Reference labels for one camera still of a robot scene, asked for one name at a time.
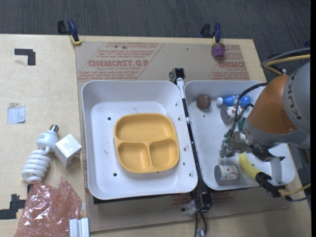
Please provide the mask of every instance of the table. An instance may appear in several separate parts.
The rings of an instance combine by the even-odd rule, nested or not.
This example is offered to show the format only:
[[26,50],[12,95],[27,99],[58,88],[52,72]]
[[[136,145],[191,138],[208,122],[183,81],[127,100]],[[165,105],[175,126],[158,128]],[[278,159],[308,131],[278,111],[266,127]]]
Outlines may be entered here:
[[[210,45],[209,39],[194,38],[137,38],[81,36],[83,41],[154,42]],[[69,36],[0,35],[0,209],[9,208],[11,194],[26,198],[27,183],[20,172],[32,150],[36,149],[38,136],[52,124],[60,127],[59,137],[71,133],[79,142],[79,99],[76,78],[76,57]],[[238,44],[250,79],[265,81],[254,43],[250,39],[223,39],[224,44]],[[36,66],[27,66],[27,57],[14,55],[15,48],[33,49]],[[7,124],[10,103],[20,103],[26,108],[26,121]],[[57,187],[60,176],[72,184],[85,202],[82,159],[65,169],[54,159],[46,174],[45,183]],[[300,187],[298,175],[289,189]],[[0,235],[13,236],[22,210],[17,219],[1,220]],[[231,215],[207,219],[207,236],[311,236],[311,211],[306,201],[294,202],[287,209]],[[192,236],[193,220],[95,232],[91,236]]]

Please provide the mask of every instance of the yellow plate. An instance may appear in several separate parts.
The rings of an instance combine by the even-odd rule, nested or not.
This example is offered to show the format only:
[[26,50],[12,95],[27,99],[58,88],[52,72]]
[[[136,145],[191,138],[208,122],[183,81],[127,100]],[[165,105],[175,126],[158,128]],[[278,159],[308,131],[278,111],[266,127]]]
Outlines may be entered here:
[[134,173],[160,172],[179,161],[179,143],[172,121],[158,113],[121,117],[114,127],[121,165]]

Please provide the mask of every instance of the pink bubble wrap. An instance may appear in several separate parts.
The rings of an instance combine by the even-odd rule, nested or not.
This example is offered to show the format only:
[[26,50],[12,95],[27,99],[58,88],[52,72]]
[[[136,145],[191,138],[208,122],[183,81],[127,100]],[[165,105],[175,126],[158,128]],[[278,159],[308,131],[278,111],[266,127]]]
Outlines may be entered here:
[[35,182],[14,237],[68,237],[69,219],[78,219],[81,199],[61,178],[58,188]]

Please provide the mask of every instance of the white cube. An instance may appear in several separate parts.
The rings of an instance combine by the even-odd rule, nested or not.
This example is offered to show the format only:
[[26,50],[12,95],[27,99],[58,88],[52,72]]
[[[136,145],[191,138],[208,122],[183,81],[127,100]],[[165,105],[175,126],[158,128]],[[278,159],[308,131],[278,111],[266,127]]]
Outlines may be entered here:
[[65,168],[80,158],[82,146],[72,134],[68,134],[55,144],[55,156]]

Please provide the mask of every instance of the banana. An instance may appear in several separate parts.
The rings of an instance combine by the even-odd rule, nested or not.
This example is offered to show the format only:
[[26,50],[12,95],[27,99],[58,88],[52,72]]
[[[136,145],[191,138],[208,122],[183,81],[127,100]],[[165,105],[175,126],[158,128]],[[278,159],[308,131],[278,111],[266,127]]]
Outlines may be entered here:
[[246,153],[239,154],[238,158],[241,169],[251,178],[256,179],[256,175],[260,172],[248,160]]

